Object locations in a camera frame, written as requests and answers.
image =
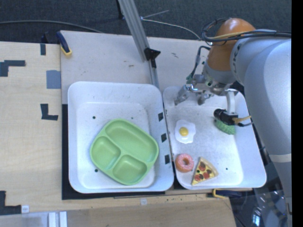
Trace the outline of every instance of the toy donut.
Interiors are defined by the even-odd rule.
[[[190,172],[194,168],[194,160],[189,154],[183,153],[176,157],[175,165],[180,172]]]

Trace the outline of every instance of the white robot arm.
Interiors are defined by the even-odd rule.
[[[207,30],[219,22],[216,36],[207,37]],[[251,119],[281,180],[292,226],[291,34],[256,30],[242,19],[228,18],[206,25],[202,38],[212,43],[202,75],[192,75],[175,104],[190,92],[207,98],[224,95],[235,81],[244,86]]]

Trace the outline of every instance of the green divided tray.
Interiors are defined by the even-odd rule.
[[[125,185],[139,183],[154,165],[159,147],[156,140],[135,124],[115,119],[93,140],[90,158],[95,166]]]

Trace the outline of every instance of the white container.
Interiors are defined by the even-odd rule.
[[[163,92],[163,102],[169,131],[169,140],[174,159],[178,154],[188,153],[195,161],[194,169],[188,173],[176,170],[180,184],[190,190],[214,188],[258,188],[266,182],[266,172],[251,125],[236,126],[236,133],[229,135],[214,124],[214,110],[227,109],[225,96],[213,96],[204,104],[197,104],[197,96],[174,104],[181,87],[168,87]],[[241,93],[235,96],[235,109],[239,118],[249,115],[246,101]],[[194,141],[184,144],[176,140],[175,127],[178,120],[187,120],[196,126]],[[192,186],[191,181],[200,157],[216,167],[219,175]]]
[[[110,120],[123,118],[150,134],[159,155],[135,185],[116,182],[92,163],[90,146]],[[161,192],[174,181],[161,92],[150,84],[75,82],[68,89],[69,180],[81,193]]]

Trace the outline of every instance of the pizza slice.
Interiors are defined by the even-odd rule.
[[[206,159],[200,157],[191,184],[195,185],[207,179],[214,178],[217,175],[218,172],[215,167]]]

